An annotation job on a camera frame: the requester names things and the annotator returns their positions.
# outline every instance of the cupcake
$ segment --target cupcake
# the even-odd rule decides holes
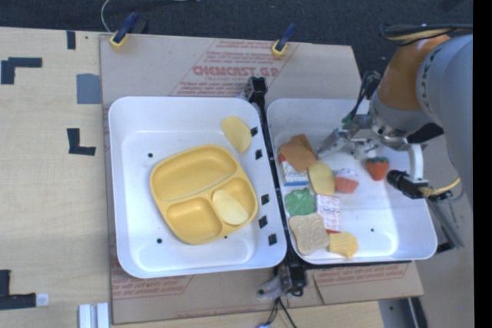
[[[359,185],[358,175],[350,168],[343,168],[335,175],[335,190],[342,193],[354,193]]]

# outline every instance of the yellow plate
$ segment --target yellow plate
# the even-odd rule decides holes
[[[150,188],[168,226],[188,244],[225,237],[250,223],[258,212],[248,176],[235,157],[217,145],[194,147],[159,162],[151,172]],[[216,192],[227,196],[217,206]],[[231,216],[245,220],[239,223]]]

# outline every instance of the white tray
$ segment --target white tray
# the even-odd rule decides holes
[[[268,107],[268,124],[274,154],[279,147],[296,134],[305,134],[316,151],[322,141],[341,126],[341,120],[353,108],[352,100],[280,99]],[[367,102],[360,112],[367,113]],[[390,161],[390,169],[410,170],[406,152],[396,152],[387,147],[378,148],[380,156]],[[350,260],[326,250],[317,250],[309,256],[299,257],[312,264],[374,263],[402,260],[423,260],[431,257],[437,247],[437,237],[425,200],[412,200],[389,185],[386,180],[373,181],[350,153],[343,150],[320,159],[332,170],[352,168],[359,175],[360,184],[353,194],[335,195],[341,198],[341,230],[355,235],[359,251]],[[278,173],[280,167],[276,160]],[[280,179],[281,193],[303,187],[285,187]]]
[[[258,131],[244,154],[221,130],[222,119],[230,115]],[[287,242],[261,122],[251,104],[239,98],[126,97],[113,103],[108,121],[116,247],[125,271],[134,277],[166,277],[273,267],[282,261]],[[225,147],[238,159],[258,196],[258,214],[227,238],[189,245],[159,213],[149,176],[159,161],[202,144]],[[258,159],[257,151],[262,154]]]

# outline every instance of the table surface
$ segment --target table surface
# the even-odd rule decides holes
[[[47,293],[49,305],[0,312],[3,326],[76,326],[78,305],[110,303],[105,155],[100,104],[77,103],[76,75],[99,74],[99,33],[0,28],[0,59],[42,58],[0,85],[0,269],[11,293]],[[68,154],[68,128],[94,156]],[[297,308],[298,326],[383,327],[378,303]],[[257,326],[269,312],[193,319],[203,327]],[[183,326],[182,320],[125,324]],[[290,326],[279,313],[273,326]]]

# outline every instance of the toy strawberry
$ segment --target toy strawberry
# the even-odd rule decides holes
[[[366,168],[375,181],[380,181],[384,178],[388,165],[387,158],[382,156],[376,156],[366,160]]]

